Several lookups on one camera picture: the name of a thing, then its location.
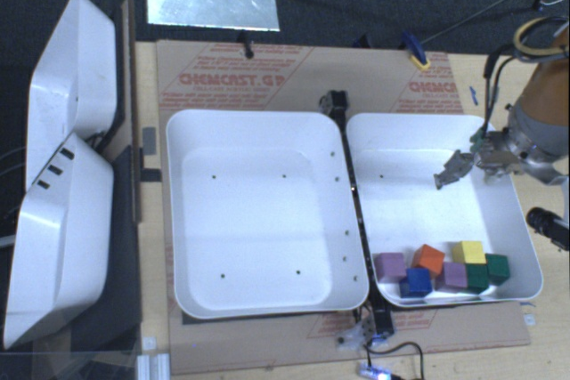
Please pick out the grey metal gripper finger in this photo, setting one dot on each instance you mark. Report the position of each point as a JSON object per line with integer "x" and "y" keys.
{"x": 461, "y": 159}
{"x": 446, "y": 178}

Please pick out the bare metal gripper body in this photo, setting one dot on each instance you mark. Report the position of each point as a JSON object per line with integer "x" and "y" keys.
{"x": 501, "y": 156}

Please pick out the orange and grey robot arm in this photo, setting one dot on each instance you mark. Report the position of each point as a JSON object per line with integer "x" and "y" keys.
{"x": 548, "y": 93}

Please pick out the white plastic tray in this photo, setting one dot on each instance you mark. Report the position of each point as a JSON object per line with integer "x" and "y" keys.
{"x": 423, "y": 213}
{"x": 254, "y": 218}

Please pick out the yellow cube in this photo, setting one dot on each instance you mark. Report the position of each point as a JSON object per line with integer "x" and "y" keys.
{"x": 468, "y": 253}

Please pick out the orange cube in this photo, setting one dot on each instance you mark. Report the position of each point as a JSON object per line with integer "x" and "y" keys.
{"x": 428, "y": 259}

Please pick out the thin black rod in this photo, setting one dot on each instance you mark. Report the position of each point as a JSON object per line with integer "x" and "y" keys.
{"x": 356, "y": 200}

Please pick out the purple cube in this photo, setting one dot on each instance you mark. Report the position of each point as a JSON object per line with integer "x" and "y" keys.
{"x": 389, "y": 266}
{"x": 453, "y": 276}

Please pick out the green cube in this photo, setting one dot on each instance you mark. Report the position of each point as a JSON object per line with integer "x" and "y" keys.
{"x": 497, "y": 268}
{"x": 477, "y": 277}

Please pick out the blue cube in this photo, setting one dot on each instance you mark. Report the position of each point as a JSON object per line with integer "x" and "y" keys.
{"x": 417, "y": 281}

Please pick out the brown cardboard board red print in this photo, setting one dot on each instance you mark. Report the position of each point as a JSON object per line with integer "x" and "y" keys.
{"x": 249, "y": 80}

